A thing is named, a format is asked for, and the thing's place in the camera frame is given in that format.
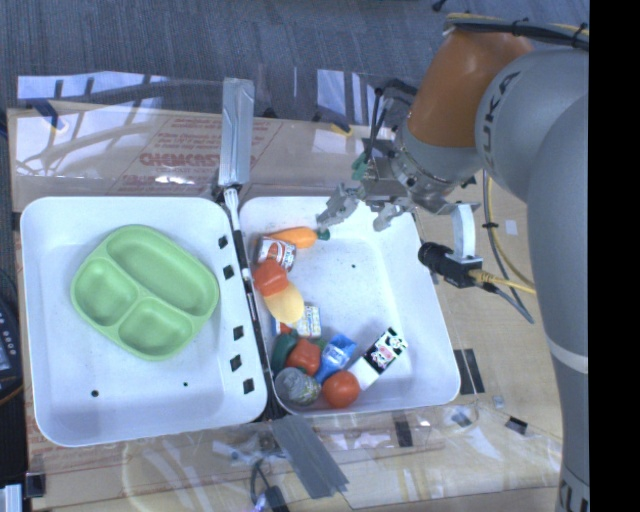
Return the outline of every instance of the zip tie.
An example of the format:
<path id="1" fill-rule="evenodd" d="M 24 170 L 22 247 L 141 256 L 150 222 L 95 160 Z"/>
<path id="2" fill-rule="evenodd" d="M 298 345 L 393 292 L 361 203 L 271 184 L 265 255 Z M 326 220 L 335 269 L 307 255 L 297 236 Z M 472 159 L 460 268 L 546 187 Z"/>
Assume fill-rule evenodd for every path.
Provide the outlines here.
<path id="1" fill-rule="evenodd" d="M 521 34 L 516 33 L 516 25 L 521 21 L 529 21 L 529 18 L 522 18 L 521 20 L 516 20 L 511 24 L 511 35 L 519 37 Z"/>
<path id="2" fill-rule="evenodd" d="M 575 48 L 577 43 L 578 43 L 578 36 L 580 35 L 580 33 L 587 28 L 589 25 L 587 25 L 584 21 L 582 23 L 580 23 L 580 28 L 578 28 L 578 30 L 576 30 L 573 33 L 573 36 L 571 37 L 571 47 Z"/>

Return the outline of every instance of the yellow cable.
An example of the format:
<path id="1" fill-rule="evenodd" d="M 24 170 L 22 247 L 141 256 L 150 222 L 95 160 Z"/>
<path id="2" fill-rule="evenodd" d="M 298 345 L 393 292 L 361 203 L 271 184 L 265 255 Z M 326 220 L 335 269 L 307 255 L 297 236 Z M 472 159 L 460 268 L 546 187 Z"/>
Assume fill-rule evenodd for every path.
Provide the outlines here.
<path id="1" fill-rule="evenodd" d="M 9 402 L 10 400 L 12 400 L 14 397 L 18 396 L 18 394 L 22 391 L 22 384 L 20 384 L 20 386 L 18 386 L 16 389 L 14 389 L 11 393 L 9 393 L 7 396 L 5 396 L 2 400 L 0 400 L 0 407 L 2 407 L 4 404 L 6 404 L 7 402 Z"/>
<path id="2" fill-rule="evenodd" d="M 521 290 L 523 292 L 530 293 L 532 295 L 536 295 L 536 291 L 529 286 L 525 286 L 520 283 L 515 283 L 510 281 L 509 279 L 503 279 L 498 276 L 494 276 L 493 274 L 487 272 L 486 270 L 481 270 L 479 268 L 473 269 L 469 271 L 469 276 L 479 283 L 491 283 L 491 284 L 504 284 L 509 286 L 510 288 L 516 288 L 517 290 Z"/>
<path id="3" fill-rule="evenodd" d="M 527 277 L 525 277 L 516 267 L 513 263 L 511 263 L 511 260 L 507 257 L 507 255 L 505 254 L 504 250 L 502 249 L 502 245 L 500 245 L 500 239 L 498 238 L 498 232 L 496 231 L 496 229 L 493 227 L 493 206 L 492 206 L 492 202 L 491 202 L 491 190 L 492 190 L 492 185 L 493 185 L 493 179 L 491 179 L 491 177 L 487 176 L 487 210 L 488 210 L 488 222 L 489 222 L 489 227 L 488 229 L 492 229 L 493 230 L 493 239 L 494 242 L 496 244 L 496 249 L 498 250 L 498 252 L 500 253 L 500 256 L 502 256 L 502 259 L 504 260 L 504 262 L 507 264 L 507 266 L 513 271 L 513 273 L 515 275 L 517 275 L 523 283 L 529 285 L 531 288 L 535 288 L 535 284 L 533 281 L 531 281 L 531 279 L 528 279 Z"/>

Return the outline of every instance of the red toy tomato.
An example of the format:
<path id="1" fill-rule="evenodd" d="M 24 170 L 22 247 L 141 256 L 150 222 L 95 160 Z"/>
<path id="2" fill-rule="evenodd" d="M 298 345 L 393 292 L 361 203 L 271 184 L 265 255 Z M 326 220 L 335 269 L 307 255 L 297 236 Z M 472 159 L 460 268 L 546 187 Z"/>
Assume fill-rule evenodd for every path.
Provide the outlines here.
<path id="1" fill-rule="evenodd" d="M 339 370 L 324 381 L 322 394 L 331 407 L 342 409 L 351 405 L 358 398 L 360 384 L 353 373 Z"/>

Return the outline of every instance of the clear plastic sheet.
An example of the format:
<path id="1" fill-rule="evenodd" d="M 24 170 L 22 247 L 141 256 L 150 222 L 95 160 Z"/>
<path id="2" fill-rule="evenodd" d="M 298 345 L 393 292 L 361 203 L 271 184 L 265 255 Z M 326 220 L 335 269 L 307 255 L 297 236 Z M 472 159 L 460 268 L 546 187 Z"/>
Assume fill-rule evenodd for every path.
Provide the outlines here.
<path id="1" fill-rule="evenodd" d="M 279 104 L 260 76 L 258 70 L 252 178 L 241 198 L 328 195 L 338 183 L 349 184 L 350 165 L 369 135 L 373 91 L 394 79 L 296 69 L 290 101 Z M 392 137 L 419 80 L 397 80 L 389 89 L 395 107 L 380 138 Z M 21 77 L 18 90 L 20 108 L 8 112 L 15 211 L 44 195 L 211 197 L 220 148 L 221 82 L 97 73 Z M 345 123 L 351 133 L 343 130 Z M 424 236 L 451 230 L 447 219 L 440 227 L 424 215 L 418 221 Z M 22 286 L 19 236 L 16 248 Z M 466 349 L 474 336 L 482 338 L 474 326 L 486 313 L 483 308 L 491 306 L 484 297 L 461 299 L 458 290 L 438 288 L 438 294 L 453 348 L 467 365 L 474 364 L 465 359 Z M 511 311 L 499 310 L 494 320 L 493 327 L 503 322 L 522 328 Z M 24 318 L 22 323 L 26 333 Z M 494 334 L 489 330 L 484 336 Z M 543 377 L 552 375 L 541 330 L 532 337 L 538 355 L 524 364 L 541 365 Z M 310 419 L 349 480 L 346 492 L 313 500 L 275 442 L 270 422 L 84 448 L 54 445 L 34 419 L 25 340 L 26 334 L 29 473 L 45 475 L 47 482 L 44 496 L 33 499 L 34 510 L 250 511 L 265 480 L 277 485 L 296 510 L 357 510 L 557 486 L 556 398 L 547 400 L 553 404 L 552 419 L 538 422 L 537 413 L 546 405 L 536 408 L 535 393 L 525 390 L 534 407 L 528 421 L 520 421 L 527 404 L 507 396 L 506 406 L 499 405 L 507 387 L 499 363 L 492 362 L 495 375 L 485 380 L 486 393 L 474 386 L 451 404 Z M 489 349 L 477 350 L 480 357 L 489 359 L 488 354 Z M 553 382 L 537 384 L 553 395 Z"/>

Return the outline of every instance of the green divided plate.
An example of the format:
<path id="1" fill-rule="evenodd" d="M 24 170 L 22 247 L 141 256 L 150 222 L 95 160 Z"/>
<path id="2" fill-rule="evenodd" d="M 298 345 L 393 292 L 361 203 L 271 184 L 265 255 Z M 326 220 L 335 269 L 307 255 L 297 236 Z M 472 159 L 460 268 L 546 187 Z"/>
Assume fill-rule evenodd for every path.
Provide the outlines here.
<path id="1" fill-rule="evenodd" d="M 149 361 L 183 349 L 219 299 L 211 270 L 167 236 L 142 225 L 109 234 L 71 283 L 78 313 L 122 348 Z"/>

